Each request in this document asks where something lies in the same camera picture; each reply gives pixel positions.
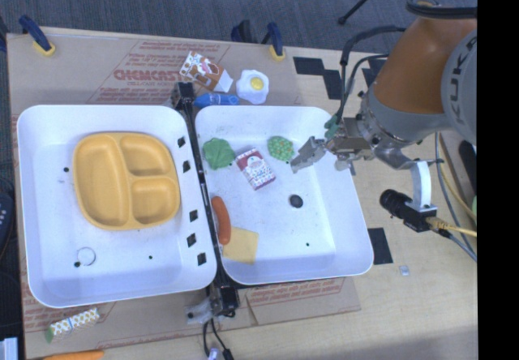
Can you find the white plastic tray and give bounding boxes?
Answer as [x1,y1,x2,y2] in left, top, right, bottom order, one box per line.
[194,105,375,286]
[16,104,218,309]

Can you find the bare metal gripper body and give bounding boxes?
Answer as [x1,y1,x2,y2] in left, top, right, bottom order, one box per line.
[324,117,382,163]

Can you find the white fried egg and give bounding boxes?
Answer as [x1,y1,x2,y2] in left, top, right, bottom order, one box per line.
[235,68,270,105]

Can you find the green lettuce leaf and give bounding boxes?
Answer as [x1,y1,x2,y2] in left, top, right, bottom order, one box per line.
[202,137,237,170]

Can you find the yellow divided plate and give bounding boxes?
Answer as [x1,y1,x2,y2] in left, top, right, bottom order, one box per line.
[72,131,182,231]

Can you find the red and white carton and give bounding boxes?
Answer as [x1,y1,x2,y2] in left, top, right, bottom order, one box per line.
[235,148,277,191]

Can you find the orange sausage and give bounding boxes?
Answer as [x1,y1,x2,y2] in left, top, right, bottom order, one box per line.
[210,195,233,246]

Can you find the green pea pod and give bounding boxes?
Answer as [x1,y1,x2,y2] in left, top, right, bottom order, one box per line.
[266,135,296,162]

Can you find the green and yellow carton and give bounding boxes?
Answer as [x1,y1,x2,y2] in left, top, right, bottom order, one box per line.
[44,306,101,345]

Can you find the yellow cheese slice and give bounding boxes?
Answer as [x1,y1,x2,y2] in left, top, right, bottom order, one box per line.
[221,226,260,266]

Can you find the thin black and white rod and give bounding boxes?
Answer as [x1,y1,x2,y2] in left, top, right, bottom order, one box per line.
[182,98,228,290]

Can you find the brown cardboard board red print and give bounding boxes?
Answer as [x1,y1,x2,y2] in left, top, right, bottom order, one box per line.
[6,25,362,356]

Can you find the black block with thin wires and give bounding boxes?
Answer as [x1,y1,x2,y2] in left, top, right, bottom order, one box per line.
[207,283,241,318]
[171,81,196,109]

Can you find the black cylinder on white bracket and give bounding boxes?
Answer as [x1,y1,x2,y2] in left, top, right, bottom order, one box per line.
[380,159,440,234]

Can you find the brown and white carton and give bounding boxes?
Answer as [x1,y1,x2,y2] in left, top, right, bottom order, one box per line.
[178,50,234,93]

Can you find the blue bottle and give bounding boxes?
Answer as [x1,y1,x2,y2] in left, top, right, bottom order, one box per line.
[193,92,241,109]

